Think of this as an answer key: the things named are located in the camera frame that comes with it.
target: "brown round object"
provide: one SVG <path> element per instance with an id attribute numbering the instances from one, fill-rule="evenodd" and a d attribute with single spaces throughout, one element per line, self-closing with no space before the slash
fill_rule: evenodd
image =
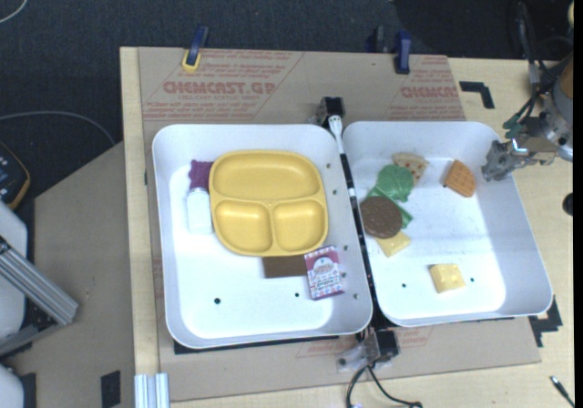
<path id="1" fill-rule="evenodd" d="M 392 238 L 403 227 L 401 210 L 390 199 L 372 196 L 361 202 L 364 231 L 376 238 Z"/>

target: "yellow butter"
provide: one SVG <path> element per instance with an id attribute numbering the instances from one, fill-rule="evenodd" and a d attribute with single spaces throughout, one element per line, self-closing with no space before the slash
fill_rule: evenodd
<path id="1" fill-rule="evenodd" d="M 464 277 L 457 264 L 435 264 L 429 271 L 438 293 L 465 287 Z"/>
<path id="2" fill-rule="evenodd" d="M 375 240 L 389 258 L 400 250 L 404 250 L 411 243 L 411 239 L 402 231 L 399 231 L 392 238 L 375 238 Z"/>

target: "blue clamp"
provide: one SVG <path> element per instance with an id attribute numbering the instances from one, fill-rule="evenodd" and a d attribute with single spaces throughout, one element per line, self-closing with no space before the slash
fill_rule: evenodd
<path id="1" fill-rule="evenodd" d="M 200 50 L 207 44 L 209 38 L 209 27 L 207 25 L 197 25 L 197 31 L 192 39 L 190 50 L 187 50 L 182 58 L 182 69 L 188 73 L 194 73 L 199 67 Z"/>
<path id="2" fill-rule="evenodd" d="M 398 75 L 408 75 L 409 69 L 409 54 L 411 52 L 411 35 L 405 31 L 399 31 L 394 36 L 393 53 L 397 54 L 394 58 L 394 71 Z"/>

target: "black floor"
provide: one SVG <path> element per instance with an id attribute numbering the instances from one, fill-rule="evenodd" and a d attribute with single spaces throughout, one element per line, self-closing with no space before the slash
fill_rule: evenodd
<path id="1" fill-rule="evenodd" d="M 572 0 L 28 0 L 0 22 L 0 141 L 30 171 L 32 198 L 122 139 L 118 50 L 189 45 L 363 52 L 377 26 L 406 29 L 413 53 L 520 58 L 515 11 L 527 3 L 537 39 L 564 36 Z M 22 0 L 0 0 L 0 21 Z M 559 41 L 541 58 L 561 58 Z"/>

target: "yellow divided plate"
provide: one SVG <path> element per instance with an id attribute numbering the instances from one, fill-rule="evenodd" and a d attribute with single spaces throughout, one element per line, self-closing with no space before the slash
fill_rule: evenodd
<path id="1" fill-rule="evenodd" d="M 209 194 L 217 236 L 239 254 L 305 254 L 322 246 L 328 234 L 320 172 L 300 154 L 224 154 L 212 164 Z"/>

